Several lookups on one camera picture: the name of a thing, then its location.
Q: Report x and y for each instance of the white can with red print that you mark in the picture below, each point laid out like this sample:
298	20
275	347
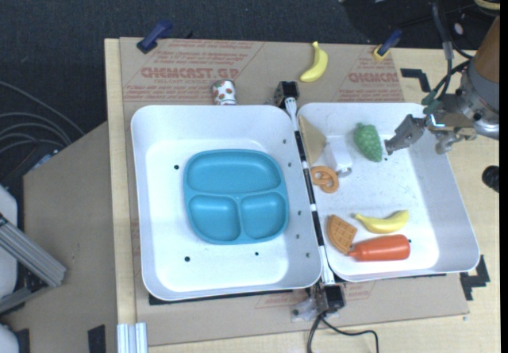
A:
224	93

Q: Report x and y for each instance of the tan bread wedge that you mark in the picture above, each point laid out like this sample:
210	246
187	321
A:
311	141

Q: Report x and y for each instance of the orange waffle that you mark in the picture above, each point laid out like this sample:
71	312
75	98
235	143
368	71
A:
340	232

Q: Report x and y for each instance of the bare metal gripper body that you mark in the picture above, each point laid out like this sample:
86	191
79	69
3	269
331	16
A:
460	121

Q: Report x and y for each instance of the white plastic tray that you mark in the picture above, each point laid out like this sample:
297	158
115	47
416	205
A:
397	189
166	200

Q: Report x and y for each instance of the orange bottle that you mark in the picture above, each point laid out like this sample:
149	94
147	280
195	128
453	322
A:
383	249

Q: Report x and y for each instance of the orange pretzel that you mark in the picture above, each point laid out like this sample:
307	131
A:
328	184

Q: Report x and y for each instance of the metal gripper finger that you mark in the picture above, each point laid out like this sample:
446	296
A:
410	124
399	143

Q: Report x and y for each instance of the yellow banana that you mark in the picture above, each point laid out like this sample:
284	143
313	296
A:
383	223
317	64

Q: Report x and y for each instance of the thin black and white rod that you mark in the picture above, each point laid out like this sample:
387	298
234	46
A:
313	206

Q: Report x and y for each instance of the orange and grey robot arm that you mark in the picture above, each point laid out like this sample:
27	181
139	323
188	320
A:
489	54

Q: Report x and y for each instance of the white small carton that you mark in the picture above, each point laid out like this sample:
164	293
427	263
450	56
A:
339	153

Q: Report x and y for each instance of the blue divided plate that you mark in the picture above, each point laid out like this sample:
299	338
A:
234	196

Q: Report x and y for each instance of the brown cardboard board red print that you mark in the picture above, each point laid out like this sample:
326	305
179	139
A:
182	77

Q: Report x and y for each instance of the green grapes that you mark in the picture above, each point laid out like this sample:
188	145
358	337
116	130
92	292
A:
368	142

